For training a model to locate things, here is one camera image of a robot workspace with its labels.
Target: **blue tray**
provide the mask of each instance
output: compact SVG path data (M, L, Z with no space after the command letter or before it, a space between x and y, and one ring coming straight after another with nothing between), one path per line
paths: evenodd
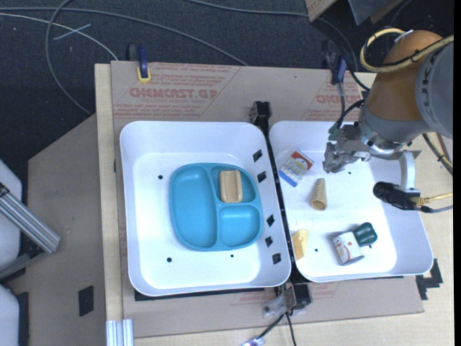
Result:
M241 173L243 200L220 199L219 173ZM169 185L174 233L187 247L200 251L241 249L253 244L262 232L258 190L250 175L230 164L197 163L178 168Z

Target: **white can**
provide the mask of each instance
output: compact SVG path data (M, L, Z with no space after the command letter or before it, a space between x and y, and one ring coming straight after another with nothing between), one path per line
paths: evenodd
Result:
M341 263L344 265L351 264L364 257L359 243L352 232L345 232L334 237L333 244L336 247Z

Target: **brown cylinder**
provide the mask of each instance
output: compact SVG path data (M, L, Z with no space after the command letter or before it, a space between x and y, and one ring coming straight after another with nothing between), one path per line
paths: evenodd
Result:
M429 31L413 31L401 37L391 48L383 63L393 63L412 56L417 50L441 40L442 37ZM415 83L420 59L405 68L378 73L365 104L368 110L386 120L422 120L415 100Z

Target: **dark floor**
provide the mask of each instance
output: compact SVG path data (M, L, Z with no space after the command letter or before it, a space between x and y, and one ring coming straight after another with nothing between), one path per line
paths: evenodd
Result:
M50 73L45 56L47 24L24 18L46 21L53 10L19 9L56 8L63 1L0 0L0 159L19 176L24 176L28 159L94 112L94 64L112 59L85 37L72 34L60 38L68 31L51 29L48 47L55 75L87 110L84 112L67 98ZM242 9L306 13L304 0L201 1ZM66 7L117 12L174 28L216 45L250 66L320 68L321 43L326 38L344 50L350 45L357 55L365 39L387 25L432 30L442 36L453 33L454 0L413 0L404 4L397 17L395 9L375 25L369 19L357 25L348 0L338 0L321 16L323 21L314 24L303 17L229 12L181 0L73 0ZM104 43L119 59L126 58L128 44L143 43L149 61L238 64L190 38L119 17L63 11L56 22L73 28L87 26L82 32Z

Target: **white surface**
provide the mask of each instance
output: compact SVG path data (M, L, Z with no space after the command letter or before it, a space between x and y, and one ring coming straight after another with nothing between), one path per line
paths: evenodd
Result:
M120 134L127 220L128 272L148 296L277 286L291 271L285 231L262 132L248 123L136 121ZM253 154L263 156L254 162ZM169 215L169 180L192 163L233 164L254 179L263 232L249 247L198 252L176 238ZM257 182L257 175L267 178ZM266 219L273 215L269 227ZM267 247L265 239L273 243ZM282 260L273 264L272 255Z
M400 184L398 161L372 158L327 174L322 161L329 127L330 122L284 121L270 130L277 167L294 150L314 161L297 187L280 180L291 233L309 230L306 255L296 262L299 271L314 282L427 272L433 257L419 213L382 203L372 192L378 181ZM309 203L318 178L326 180L328 205L324 211L314 210ZM377 241L371 248L362 247L364 259L341 265L331 238L366 221L376 230Z
M19 338L19 304L16 297L0 285L0 345L17 346Z
M19 178L0 160L0 182L18 200L21 200L22 184ZM16 259L19 252L21 231L0 213L0 268Z

